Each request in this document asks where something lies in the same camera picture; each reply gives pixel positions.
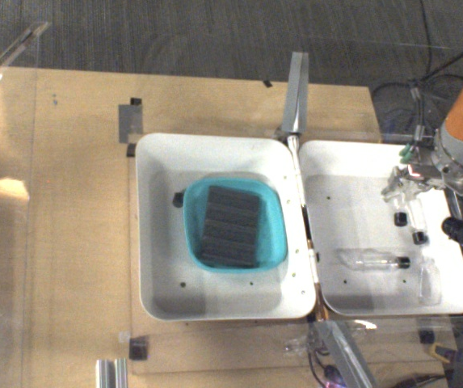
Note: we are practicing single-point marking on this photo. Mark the teal bowl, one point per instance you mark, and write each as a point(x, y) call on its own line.
point(273, 224)

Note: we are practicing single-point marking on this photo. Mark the dark grey ribbed block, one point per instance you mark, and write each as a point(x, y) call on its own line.
point(231, 226)

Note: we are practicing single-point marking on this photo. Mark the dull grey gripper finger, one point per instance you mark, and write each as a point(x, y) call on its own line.
point(392, 186)
point(417, 188)

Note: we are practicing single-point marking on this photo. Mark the clear plastic bottle black cap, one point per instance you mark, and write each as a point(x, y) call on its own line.
point(419, 237)
point(370, 260)
point(400, 218)

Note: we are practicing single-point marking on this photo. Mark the white plastic tray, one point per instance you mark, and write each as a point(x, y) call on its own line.
point(360, 220)
point(162, 233)

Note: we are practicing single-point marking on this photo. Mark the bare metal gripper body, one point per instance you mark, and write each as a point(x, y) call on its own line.
point(443, 172)

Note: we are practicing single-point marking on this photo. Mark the small black cap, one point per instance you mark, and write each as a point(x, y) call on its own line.
point(178, 200)

